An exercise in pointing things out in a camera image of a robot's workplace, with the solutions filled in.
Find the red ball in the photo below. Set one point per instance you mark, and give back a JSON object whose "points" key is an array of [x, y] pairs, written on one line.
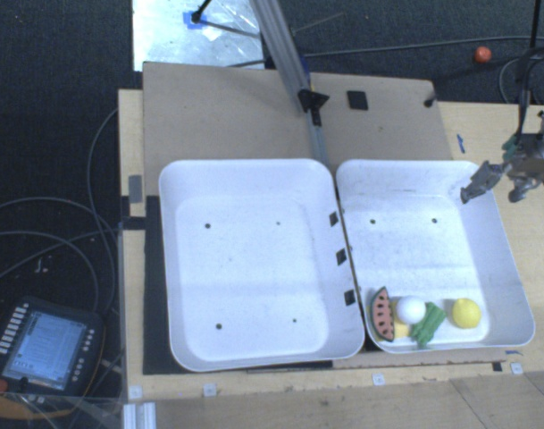
{"points": [[482, 54]]}

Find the red watermelon slice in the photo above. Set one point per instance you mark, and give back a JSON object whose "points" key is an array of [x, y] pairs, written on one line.
{"points": [[383, 315]]}

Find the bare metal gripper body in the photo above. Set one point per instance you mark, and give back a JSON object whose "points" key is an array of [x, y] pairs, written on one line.
{"points": [[537, 159]]}

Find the white plastic tray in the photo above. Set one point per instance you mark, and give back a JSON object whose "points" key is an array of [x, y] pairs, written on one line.
{"points": [[410, 257], [249, 275]]}

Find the yellow lemon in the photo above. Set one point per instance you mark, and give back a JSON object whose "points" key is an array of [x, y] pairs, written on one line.
{"points": [[466, 313]]}

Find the green toy vegetable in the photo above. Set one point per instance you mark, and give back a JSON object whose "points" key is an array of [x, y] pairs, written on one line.
{"points": [[427, 326]]}

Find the white ball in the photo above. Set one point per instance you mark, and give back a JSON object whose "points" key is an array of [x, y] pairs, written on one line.
{"points": [[411, 309]]}

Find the yellow block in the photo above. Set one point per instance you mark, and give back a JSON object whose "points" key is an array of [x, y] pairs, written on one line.
{"points": [[402, 330]]}

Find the brown cardboard board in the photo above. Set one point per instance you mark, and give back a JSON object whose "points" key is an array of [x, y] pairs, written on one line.
{"points": [[236, 114]]}

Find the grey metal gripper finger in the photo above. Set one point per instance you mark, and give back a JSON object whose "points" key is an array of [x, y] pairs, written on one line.
{"points": [[481, 180], [523, 189]]}

